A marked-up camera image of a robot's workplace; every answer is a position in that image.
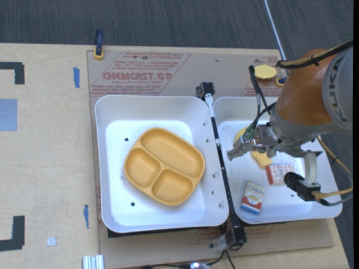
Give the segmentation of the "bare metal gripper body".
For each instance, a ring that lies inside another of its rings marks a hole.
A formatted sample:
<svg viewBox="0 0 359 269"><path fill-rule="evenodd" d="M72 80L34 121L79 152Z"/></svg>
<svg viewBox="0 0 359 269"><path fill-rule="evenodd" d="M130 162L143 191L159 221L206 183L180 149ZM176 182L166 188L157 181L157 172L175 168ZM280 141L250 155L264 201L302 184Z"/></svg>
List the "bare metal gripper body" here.
<svg viewBox="0 0 359 269"><path fill-rule="evenodd" d="M302 157L301 141L287 136L277 126L258 125L250 139L250 146L254 151L266 153L267 157L274 157L278 152Z"/></svg>

